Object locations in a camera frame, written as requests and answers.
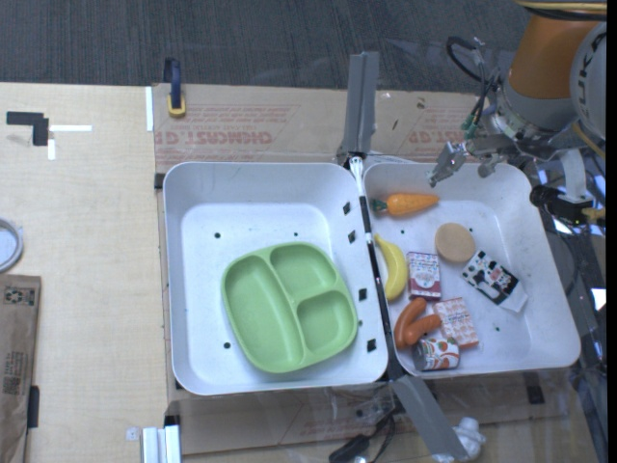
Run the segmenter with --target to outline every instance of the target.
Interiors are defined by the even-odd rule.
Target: brown package
[[[39,314],[40,277],[0,275],[0,459],[22,463]]]

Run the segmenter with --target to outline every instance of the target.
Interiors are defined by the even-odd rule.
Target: wooden table
[[[23,229],[10,270],[42,278],[33,384],[39,426],[26,461],[140,461],[142,427],[168,406],[154,140],[146,88],[12,84],[5,111],[43,113],[55,159],[30,127],[0,124],[0,215]],[[595,451],[576,392],[555,393],[563,413],[491,423],[478,461],[585,461]],[[187,461],[325,460],[338,443],[253,449]],[[434,461],[416,434],[394,438],[380,461]]]

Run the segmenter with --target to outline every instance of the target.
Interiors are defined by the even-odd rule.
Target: wooden disc
[[[442,258],[452,262],[467,262],[475,253],[471,233],[458,223],[445,223],[437,228],[435,247]]]

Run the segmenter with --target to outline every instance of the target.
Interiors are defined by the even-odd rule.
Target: divided green plate
[[[274,245],[234,260],[223,301],[247,358],[283,373],[345,349],[358,331],[351,294],[330,257],[305,242]]]

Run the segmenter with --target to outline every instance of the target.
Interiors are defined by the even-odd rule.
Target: yellow banana
[[[409,279],[409,267],[403,251],[398,245],[384,240],[379,234],[374,235],[375,242],[384,255],[386,267],[388,268],[388,278],[384,285],[384,293],[388,300],[397,298],[407,286]]]

